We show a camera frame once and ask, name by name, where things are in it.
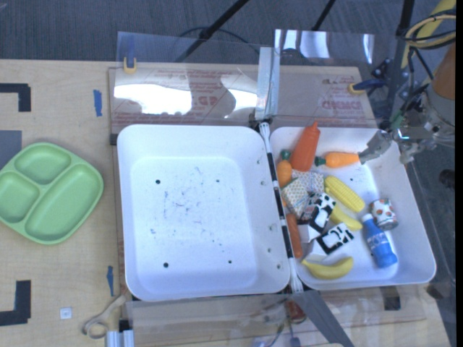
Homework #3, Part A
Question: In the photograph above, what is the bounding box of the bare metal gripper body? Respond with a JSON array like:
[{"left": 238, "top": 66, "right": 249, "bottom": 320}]
[{"left": 392, "top": 119, "right": 456, "bottom": 165}]

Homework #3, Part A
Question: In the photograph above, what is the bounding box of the orange carrot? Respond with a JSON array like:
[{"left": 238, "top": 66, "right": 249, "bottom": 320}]
[
  {"left": 276, "top": 149, "right": 294, "bottom": 189},
  {"left": 313, "top": 151, "right": 362, "bottom": 169}
]

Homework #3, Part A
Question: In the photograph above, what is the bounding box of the yellow corn cob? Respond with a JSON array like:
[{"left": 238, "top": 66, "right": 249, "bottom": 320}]
[{"left": 323, "top": 175, "right": 366, "bottom": 214}]

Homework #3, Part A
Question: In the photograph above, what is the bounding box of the patterned paper carton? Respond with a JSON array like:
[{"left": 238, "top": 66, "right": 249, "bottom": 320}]
[
  {"left": 281, "top": 178, "right": 310, "bottom": 219},
  {"left": 292, "top": 169, "right": 326, "bottom": 195}
]

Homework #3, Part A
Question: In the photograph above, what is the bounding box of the white can orange print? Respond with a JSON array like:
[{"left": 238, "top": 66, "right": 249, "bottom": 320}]
[{"left": 368, "top": 197, "right": 399, "bottom": 231}]

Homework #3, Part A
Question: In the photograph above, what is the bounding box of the orange squeeze bottle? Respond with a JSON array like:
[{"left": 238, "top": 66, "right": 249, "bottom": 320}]
[{"left": 289, "top": 121, "right": 322, "bottom": 173}]

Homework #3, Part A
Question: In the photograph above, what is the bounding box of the yellow banana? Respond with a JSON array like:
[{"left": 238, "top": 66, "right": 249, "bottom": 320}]
[
  {"left": 301, "top": 256, "right": 354, "bottom": 280},
  {"left": 329, "top": 205, "right": 364, "bottom": 232}
]

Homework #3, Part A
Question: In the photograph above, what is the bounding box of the black and white carton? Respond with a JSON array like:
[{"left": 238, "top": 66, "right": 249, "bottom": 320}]
[
  {"left": 307, "top": 192, "right": 337, "bottom": 233},
  {"left": 315, "top": 222, "right": 355, "bottom": 256}
]

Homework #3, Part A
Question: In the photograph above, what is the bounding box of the brown cardboard board red print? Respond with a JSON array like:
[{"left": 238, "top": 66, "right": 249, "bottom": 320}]
[{"left": 108, "top": 63, "right": 428, "bottom": 323}]

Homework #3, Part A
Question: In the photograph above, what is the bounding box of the blue bottle white cap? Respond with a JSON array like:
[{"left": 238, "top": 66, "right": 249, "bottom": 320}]
[{"left": 361, "top": 213, "right": 399, "bottom": 269}]

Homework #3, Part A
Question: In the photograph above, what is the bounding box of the thin black and white rod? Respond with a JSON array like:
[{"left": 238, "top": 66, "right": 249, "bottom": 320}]
[{"left": 258, "top": 120, "right": 303, "bottom": 294}]

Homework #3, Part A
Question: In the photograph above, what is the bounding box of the white plastic tray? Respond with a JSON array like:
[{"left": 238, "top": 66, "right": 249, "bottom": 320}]
[
  {"left": 116, "top": 123, "right": 292, "bottom": 302},
  {"left": 269, "top": 126, "right": 438, "bottom": 291}
]

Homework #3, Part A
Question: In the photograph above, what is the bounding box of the orange sausage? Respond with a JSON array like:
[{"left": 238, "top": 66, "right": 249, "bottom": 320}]
[{"left": 285, "top": 213, "right": 304, "bottom": 260}]

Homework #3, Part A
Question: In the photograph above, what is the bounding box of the black tripod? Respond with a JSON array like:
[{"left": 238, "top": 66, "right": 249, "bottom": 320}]
[{"left": 175, "top": 0, "right": 422, "bottom": 63}]

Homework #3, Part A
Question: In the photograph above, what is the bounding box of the green divided plate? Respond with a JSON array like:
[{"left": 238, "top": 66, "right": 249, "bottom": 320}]
[{"left": 0, "top": 142, "right": 105, "bottom": 246}]

